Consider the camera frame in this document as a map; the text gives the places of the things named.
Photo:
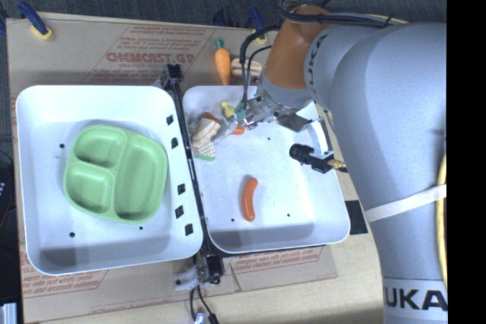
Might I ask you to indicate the thin black rod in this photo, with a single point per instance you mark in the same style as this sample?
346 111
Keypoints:
191 170

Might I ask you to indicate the tan bread slice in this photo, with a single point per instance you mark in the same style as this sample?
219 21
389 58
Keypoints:
205 131

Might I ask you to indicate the tan hot dog bun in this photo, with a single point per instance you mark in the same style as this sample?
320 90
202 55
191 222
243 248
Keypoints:
237 68

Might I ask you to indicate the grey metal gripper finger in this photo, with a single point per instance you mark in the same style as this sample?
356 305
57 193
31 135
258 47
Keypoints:
241 113
227 128

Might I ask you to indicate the orange carrot with green top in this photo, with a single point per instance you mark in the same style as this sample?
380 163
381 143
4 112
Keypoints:
223 62

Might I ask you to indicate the brown cardboard board red print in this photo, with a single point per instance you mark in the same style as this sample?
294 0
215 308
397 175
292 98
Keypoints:
95 49

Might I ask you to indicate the small orange sausage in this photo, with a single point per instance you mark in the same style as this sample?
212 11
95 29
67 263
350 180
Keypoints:
238 130

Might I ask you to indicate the white plastic tray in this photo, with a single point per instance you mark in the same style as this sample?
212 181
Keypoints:
45 163
281 186

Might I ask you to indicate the black cylinder on white bracket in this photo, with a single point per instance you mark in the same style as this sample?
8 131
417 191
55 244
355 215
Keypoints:
303 154

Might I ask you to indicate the green divided plate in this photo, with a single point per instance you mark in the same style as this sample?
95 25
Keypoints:
117 174

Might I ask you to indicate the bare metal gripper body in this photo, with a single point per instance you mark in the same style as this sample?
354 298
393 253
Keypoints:
266 111

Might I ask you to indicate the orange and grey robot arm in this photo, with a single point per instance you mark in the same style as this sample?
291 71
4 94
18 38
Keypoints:
372 117

